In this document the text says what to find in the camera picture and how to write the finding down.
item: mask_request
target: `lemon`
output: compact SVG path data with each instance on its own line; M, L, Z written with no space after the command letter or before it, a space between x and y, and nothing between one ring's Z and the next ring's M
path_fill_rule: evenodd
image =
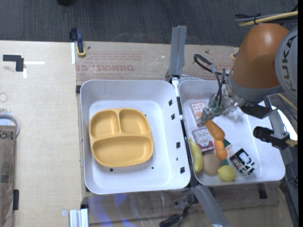
M237 173L230 165L224 165L218 169L219 177L222 181L231 182L233 181Z

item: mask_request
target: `blue clamp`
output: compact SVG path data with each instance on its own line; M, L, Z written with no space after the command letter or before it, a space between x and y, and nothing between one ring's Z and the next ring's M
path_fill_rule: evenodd
M80 57L85 56L85 48L83 47L83 42L82 42L82 34L81 31L77 28L72 28L70 31L70 40L71 41L77 41L77 46L76 46L76 52L77 55Z

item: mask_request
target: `yellow banana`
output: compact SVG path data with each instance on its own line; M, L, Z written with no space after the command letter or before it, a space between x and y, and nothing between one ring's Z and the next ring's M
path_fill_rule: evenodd
M203 168L203 155L201 149L198 145L196 145L196 143L192 141L191 138L188 138L188 140L190 145L190 151L193 157L194 170L195 172L199 172Z

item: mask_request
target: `yellow divided plate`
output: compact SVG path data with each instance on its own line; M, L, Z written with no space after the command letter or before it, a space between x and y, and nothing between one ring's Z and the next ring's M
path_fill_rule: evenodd
M115 108L95 113L89 122L89 140L95 160L103 166L141 164L153 153L150 125L136 109Z

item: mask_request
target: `metal ring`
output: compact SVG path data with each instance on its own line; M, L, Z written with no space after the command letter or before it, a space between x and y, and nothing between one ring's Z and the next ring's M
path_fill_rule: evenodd
M1 96L2 94L5 95L6 98L5 98L4 100L1 100L1 99L0 99L0 102L4 103L4 102L6 102L6 100L8 99L8 95L7 95L6 93L0 93L0 96Z
M17 120L15 119L15 117L13 117L13 116L11 116L11 115L8 115L8 114L4 114L4 113L0 113L0 119L9 119L9 120L11 120L11 121L13 121L13 123L15 124L15 126L16 126L16 137L18 136L18 134L19 134L19 124L18 124L18 122L17 122Z

